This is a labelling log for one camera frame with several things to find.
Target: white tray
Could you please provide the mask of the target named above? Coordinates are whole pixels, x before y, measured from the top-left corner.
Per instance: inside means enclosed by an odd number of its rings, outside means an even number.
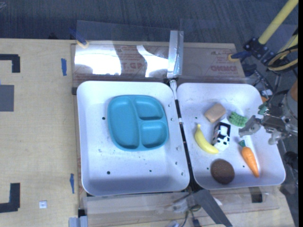
[[[239,127],[232,125],[230,146],[223,152],[212,155],[204,152],[196,143],[194,133],[196,125],[211,142],[214,124],[204,116],[207,109],[215,103],[221,103],[227,110],[250,118],[258,116],[258,106],[262,104],[259,92],[247,84],[184,83],[177,89],[182,122],[189,150],[190,160],[196,182],[205,189],[241,188],[265,185],[279,185],[285,179],[285,169],[277,145],[269,145],[270,134],[261,128],[251,136],[239,137]],[[260,177],[256,178],[245,164],[238,145],[240,140],[255,154]],[[215,159],[230,162],[235,170],[235,178],[228,185],[215,181],[210,173],[211,163]]]
[[[120,95],[148,95],[160,101],[169,139],[158,149],[129,152],[111,140],[109,101]],[[177,192],[189,183],[189,172],[171,89],[156,82],[87,81],[77,90],[82,184],[86,192],[114,195]]]

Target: carrot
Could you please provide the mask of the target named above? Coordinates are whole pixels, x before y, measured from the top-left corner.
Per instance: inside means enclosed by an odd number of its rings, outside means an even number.
[[[245,142],[241,141],[239,144],[242,146],[242,156],[250,170],[253,172],[255,177],[259,177],[259,170],[256,162],[256,158],[251,148],[245,146]]]

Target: wooden table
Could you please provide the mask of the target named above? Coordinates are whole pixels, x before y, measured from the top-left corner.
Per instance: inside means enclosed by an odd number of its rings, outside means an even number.
[[[1,54],[18,54],[21,72],[0,61],[1,85],[14,85],[14,111],[0,112],[0,203],[9,202],[11,183],[20,183],[18,211],[0,213],[1,227],[68,226],[78,215],[79,189],[74,96],[71,94],[72,40],[0,39]],[[67,62],[67,75],[62,61]],[[70,176],[74,174],[74,193]],[[39,208],[47,201],[47,208]],[[234,226],[294,226],[283,194],[279,209],[228,214]],[[200,218],[213,225],[210,217]],[[155,227],[159,223],[129,226]]]

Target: blue plate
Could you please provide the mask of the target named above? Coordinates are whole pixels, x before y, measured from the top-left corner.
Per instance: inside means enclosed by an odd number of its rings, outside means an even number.
[[[169,137],[163,107],[151,96],[114,97],[108,105],[107,119],[111,139],[122,150],[156,149]]]

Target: yellow banana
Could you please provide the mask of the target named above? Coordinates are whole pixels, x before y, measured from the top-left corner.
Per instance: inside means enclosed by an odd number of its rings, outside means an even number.
[[[198,124],[197,125],[197,130],[195,132],[195,140],[196,140],[198,146],[202,150],[206,151],[207,153],[210,153],[210,154],[219,153],[219,150],[216,147],[212,146],[210,143],[207,142],[207,140],[205,139],[200,127],[201,127],[201,125]]]

